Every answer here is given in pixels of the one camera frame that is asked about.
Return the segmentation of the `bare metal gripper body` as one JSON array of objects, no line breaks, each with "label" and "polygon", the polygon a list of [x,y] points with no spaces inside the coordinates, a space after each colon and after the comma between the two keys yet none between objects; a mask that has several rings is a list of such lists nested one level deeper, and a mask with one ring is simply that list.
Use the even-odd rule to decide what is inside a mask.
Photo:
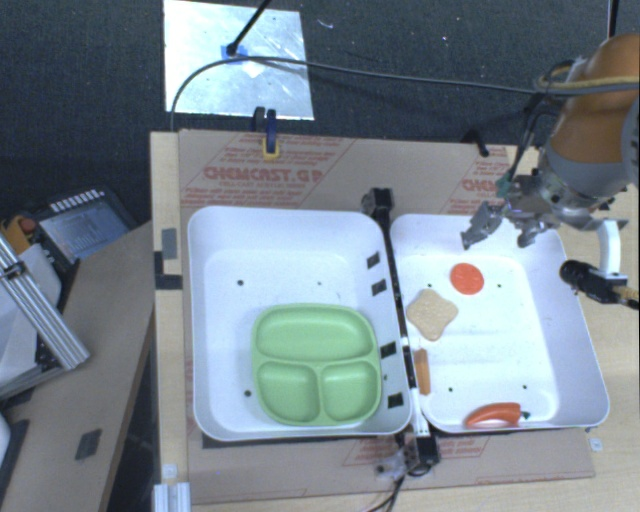
[{"label": "bare metal gripper body", "polygon": [[523,230],[566,224],[580,231],[595,230],[600,221],[592,212],[614,196],[614,182],[587,171],[537,171],[501,178],[505,216]]}]

